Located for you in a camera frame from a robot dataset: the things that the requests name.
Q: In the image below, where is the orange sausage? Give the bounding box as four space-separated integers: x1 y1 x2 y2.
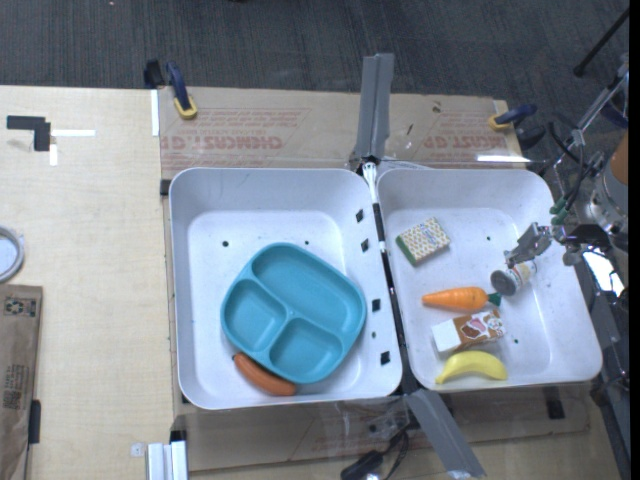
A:
232 352 299 398

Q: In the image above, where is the white plastic tray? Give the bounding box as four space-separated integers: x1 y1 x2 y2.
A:
168 167 404 411
375 167 604 395

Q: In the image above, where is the blue divided plate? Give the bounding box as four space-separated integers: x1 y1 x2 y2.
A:
219 241 369 385

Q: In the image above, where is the grey tape roll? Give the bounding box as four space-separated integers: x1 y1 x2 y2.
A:
0 225 26 285

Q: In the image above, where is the green patterned carton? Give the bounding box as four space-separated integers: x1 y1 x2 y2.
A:
394 216 452 268

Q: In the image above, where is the yellow banana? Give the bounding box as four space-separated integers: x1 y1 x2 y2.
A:
434 350 510 386

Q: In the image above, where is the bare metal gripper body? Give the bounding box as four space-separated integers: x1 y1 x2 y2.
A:
549 189 629 250

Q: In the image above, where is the brown and white carton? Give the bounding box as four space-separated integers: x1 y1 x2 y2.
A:
430 308 507 355

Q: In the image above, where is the brown cardboard board red print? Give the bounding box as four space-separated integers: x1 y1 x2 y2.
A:
157 85 592 472

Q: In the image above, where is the orange carrot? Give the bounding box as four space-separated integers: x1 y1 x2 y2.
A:
421 286 503 313

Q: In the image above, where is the small white can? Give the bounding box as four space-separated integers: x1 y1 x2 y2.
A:
489 259 539 298

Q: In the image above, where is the brown paper packet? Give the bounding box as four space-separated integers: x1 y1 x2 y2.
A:
0 283 44 480

